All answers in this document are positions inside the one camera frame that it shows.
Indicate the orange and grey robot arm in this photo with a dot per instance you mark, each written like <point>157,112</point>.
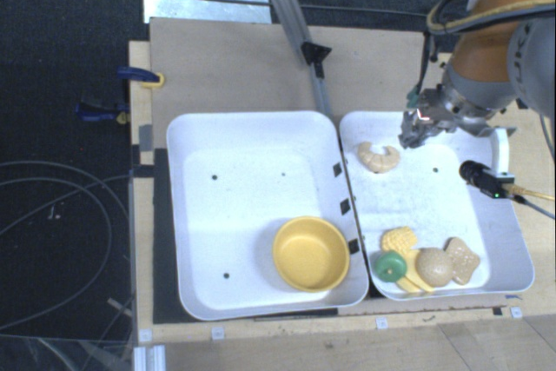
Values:
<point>486,52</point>

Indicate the thin black rod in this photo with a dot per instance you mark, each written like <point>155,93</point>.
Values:
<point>352,204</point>

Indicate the tan round bun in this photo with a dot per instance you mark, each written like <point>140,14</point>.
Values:
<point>434,267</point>

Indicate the green doughnut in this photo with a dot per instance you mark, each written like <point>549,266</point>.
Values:
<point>385,263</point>

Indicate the white plastic tray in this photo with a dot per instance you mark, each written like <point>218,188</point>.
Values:
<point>417,200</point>
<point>243,204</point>

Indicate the tan bread slice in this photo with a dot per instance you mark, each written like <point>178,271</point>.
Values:
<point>465,260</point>

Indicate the black cylinder on white bracket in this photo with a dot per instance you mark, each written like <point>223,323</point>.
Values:
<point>482,178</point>

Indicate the yellow bowl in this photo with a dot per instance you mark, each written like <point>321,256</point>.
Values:
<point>310,254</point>

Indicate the beige croissant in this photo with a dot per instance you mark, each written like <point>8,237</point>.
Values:
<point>377,160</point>

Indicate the yellow banana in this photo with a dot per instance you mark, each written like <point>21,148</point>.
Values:
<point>412,284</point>

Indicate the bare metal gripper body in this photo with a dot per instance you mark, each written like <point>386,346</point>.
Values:
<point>443,110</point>

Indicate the yellow corn cob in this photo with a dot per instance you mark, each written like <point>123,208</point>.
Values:
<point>399,239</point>

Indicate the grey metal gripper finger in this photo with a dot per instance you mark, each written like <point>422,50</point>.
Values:
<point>408,132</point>
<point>423,136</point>

